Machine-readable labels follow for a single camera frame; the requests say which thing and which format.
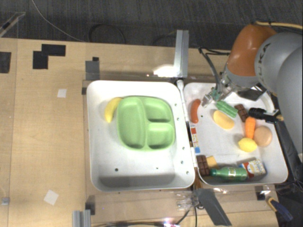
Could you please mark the beige round bun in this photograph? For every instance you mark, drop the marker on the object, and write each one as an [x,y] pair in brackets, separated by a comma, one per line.
[263,136]

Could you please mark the black cylinder on white bracket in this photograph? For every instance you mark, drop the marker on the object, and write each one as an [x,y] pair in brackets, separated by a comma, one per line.
[259,113]

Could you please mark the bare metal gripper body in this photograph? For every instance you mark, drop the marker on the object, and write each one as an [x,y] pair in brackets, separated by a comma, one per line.
[223,87]

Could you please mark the yellow banana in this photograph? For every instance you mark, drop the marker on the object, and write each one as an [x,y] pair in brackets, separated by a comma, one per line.
[109,111]

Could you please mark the yellow lemon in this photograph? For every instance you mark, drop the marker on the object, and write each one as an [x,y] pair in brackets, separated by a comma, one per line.
[247,145]

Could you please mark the yellow cheese wedge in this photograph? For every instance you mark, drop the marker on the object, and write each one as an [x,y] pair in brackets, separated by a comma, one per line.
[211,161]

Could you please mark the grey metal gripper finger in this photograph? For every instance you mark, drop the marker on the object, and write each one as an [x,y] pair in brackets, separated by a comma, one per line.
[204,103]
[210,98]

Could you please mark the orange carrot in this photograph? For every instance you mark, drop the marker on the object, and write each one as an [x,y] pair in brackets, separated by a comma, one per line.
[250,126]

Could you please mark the brown chocolate bar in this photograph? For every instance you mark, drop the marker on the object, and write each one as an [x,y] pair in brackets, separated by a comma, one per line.
[203,165]
[242,113]

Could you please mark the red sausage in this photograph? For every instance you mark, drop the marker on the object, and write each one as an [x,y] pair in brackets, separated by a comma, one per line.
[195,111]

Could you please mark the green divided plate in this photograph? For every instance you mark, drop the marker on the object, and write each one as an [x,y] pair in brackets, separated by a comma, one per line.
[132,126]

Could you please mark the white and orange carton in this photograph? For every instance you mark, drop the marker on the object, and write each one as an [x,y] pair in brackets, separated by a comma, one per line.
[255,168]

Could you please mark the thin black and white rod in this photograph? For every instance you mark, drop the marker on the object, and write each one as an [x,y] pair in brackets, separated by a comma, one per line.
[183,103]

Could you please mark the white plastic tray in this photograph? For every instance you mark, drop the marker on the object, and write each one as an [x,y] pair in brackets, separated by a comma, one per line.
[132,169]
[220,148]

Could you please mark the yellow oval bread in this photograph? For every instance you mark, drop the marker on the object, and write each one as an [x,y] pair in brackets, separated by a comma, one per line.
[223,120]

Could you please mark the green bottle with yellow label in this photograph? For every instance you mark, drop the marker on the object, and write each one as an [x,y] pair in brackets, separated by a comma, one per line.
[230,174]

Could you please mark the white box with coloured squares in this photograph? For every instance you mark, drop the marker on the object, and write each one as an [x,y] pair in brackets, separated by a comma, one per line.
[195,139]

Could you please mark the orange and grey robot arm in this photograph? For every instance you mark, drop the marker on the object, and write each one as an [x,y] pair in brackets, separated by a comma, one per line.
[270,63]

